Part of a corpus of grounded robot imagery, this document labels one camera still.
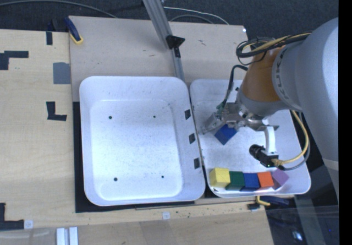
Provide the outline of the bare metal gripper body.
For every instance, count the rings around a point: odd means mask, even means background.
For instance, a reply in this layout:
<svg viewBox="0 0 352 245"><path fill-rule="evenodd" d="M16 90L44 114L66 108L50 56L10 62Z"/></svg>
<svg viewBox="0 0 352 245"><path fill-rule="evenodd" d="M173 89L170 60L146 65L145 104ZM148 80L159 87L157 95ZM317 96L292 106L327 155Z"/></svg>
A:
<svg viewBox="0 0 352 245"><path fill-rule="evenodd" d="M263 131L268 126L264 116L250 112L239 102L227 102L226 104L221 102L217 106L216 114L230 128L232 128L234 122L242 122L243 126L241 128L248 127L254 131Z"/></svg>

